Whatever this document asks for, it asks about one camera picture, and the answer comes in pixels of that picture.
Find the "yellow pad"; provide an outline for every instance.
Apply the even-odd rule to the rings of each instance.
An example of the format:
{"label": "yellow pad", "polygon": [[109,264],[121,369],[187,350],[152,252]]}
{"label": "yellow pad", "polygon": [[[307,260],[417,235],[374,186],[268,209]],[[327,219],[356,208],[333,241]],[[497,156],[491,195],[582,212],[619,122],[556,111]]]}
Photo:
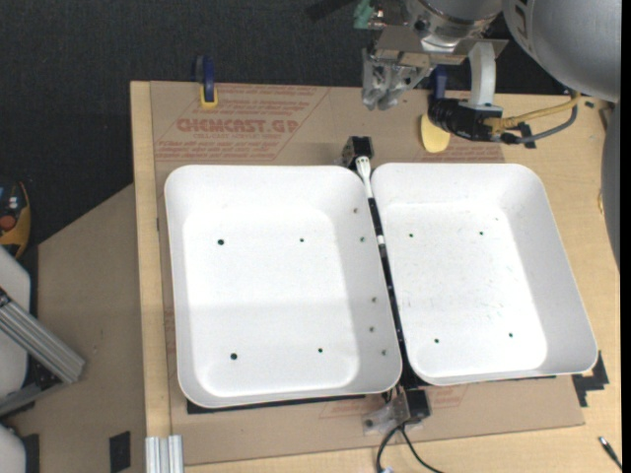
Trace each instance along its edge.
{"label": "yellow pad", "polygon": [[421,116],[419,133],[421,143],[428,153],[442,153],[450,145],[451,133],[436,126],[427,114]]}

